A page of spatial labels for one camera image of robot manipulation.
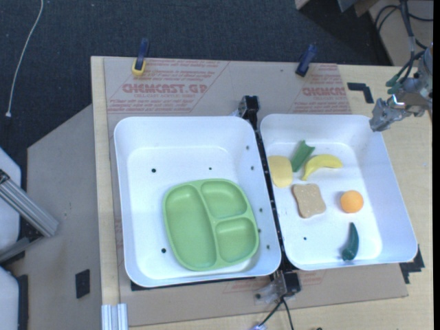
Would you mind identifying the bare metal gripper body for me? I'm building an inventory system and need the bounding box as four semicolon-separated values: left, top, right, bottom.
390;71;434;117

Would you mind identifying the white plastic tray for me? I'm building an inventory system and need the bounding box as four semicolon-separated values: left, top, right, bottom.
259;113;419;272
113;115;283;287

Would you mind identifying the yellow banana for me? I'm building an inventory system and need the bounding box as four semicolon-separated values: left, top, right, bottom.
301;153;344;182

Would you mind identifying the green toy pea pod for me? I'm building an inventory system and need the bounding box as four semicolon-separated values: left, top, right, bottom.
290;140;316;173

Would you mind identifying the orange ball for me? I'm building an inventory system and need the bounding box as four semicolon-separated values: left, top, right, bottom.
340;190;364;215

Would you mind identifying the brown bread slice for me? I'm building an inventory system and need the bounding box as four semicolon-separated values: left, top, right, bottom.
291;183;327;219

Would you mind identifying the yellow oval toy food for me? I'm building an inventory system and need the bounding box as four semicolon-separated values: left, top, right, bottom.
267;155;294;189

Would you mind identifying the thin black rod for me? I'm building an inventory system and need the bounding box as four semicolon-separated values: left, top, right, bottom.
252;115;287;275

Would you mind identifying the dark green toy pepper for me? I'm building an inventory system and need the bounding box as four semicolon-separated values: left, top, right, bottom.
341;222;360;262

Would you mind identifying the brown cardboard board red print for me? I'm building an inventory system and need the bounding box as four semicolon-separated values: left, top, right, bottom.
102;57;410;327

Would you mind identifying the green divided plate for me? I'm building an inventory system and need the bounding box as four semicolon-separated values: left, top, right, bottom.
162;178;260;272

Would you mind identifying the black block with thin wires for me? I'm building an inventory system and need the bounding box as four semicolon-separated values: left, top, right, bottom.
282;272;302;294
239;95;260;120

